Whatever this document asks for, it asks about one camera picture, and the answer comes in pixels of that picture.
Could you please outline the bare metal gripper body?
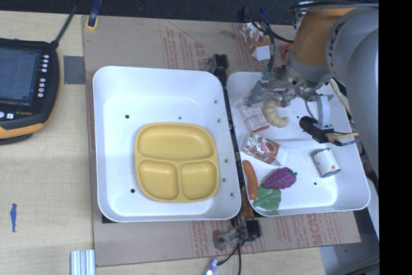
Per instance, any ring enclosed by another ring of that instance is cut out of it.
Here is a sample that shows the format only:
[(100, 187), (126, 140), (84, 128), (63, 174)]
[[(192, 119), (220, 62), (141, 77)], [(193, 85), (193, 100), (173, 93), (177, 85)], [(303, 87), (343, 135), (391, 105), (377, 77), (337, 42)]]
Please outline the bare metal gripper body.
[(291, 66), (275, 67), (271, 71), (264, 70), (261, 78), (267, 84), (268, 90), (285, 90), (286, 93), (301, 97), (305, 101), (310, 101), (323, 85), (321, 82), (306, 80)]

